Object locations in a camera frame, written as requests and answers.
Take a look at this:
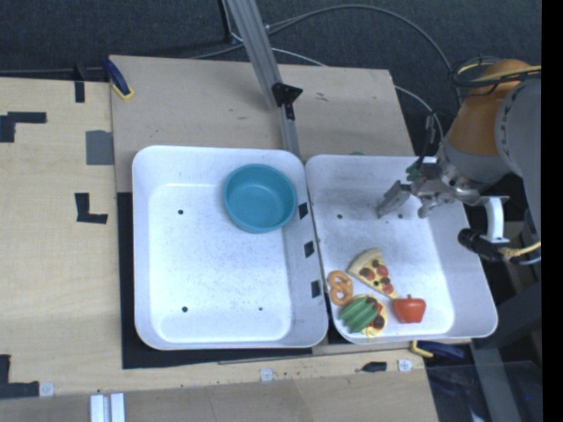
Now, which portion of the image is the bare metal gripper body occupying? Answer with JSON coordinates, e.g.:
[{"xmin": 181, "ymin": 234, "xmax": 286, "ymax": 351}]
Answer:
[{"xmin": 408, "ymin": 161, "xmax": 486, "ymax": 206}]

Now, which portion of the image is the white plastic tray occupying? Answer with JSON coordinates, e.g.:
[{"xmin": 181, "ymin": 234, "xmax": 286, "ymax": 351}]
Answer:
[
  {"xmin": 303, "ymin": 153, "xmax": 500, "ymax": 346},
  {"xmin": 131, "ymin": 144, "xmax": 330, "ymax": 352}
]

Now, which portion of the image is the toy pizza slice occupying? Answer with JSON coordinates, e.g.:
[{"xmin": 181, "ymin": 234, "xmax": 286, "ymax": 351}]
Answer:
[{"xmin": 346, "ymin": 247, "xmax": 398, "ymax": 301}]

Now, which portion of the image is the orange toy pretzel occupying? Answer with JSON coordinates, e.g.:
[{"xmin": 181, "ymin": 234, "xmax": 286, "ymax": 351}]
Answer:
[{"xmin": 326, "ymin": 270, "xmax": 355, "ymax": 308}]

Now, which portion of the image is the red toy pepper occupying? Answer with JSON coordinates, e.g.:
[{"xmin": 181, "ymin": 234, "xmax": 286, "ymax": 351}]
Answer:
[{"xmin": 391, "ymin": 294, "xmax": 428, "ymax": 325}]

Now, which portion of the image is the green and yellow toy food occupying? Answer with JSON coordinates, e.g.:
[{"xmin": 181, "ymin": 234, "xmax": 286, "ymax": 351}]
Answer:
[{"xmin": 338, "ymin": 294, "xmax": 390, "ymax": 338}]

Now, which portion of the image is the blue bowl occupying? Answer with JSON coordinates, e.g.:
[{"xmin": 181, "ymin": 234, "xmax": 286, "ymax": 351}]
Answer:
[{"xmin": 222, "ymin": 163, "xmax": 299, "ymax": 235}]

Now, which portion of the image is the brown cardboard board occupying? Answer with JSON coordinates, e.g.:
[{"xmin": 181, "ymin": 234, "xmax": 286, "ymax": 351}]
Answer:
[{"xmin": 108, "ymin": 54, "xmax": 430, "ymax": 367}]

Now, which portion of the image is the black cylinder on white bracket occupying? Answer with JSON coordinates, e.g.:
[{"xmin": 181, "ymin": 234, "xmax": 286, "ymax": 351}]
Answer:
[{"xmin": 457, "ymin": 195, "xmax": 512, "ymax": 264}]

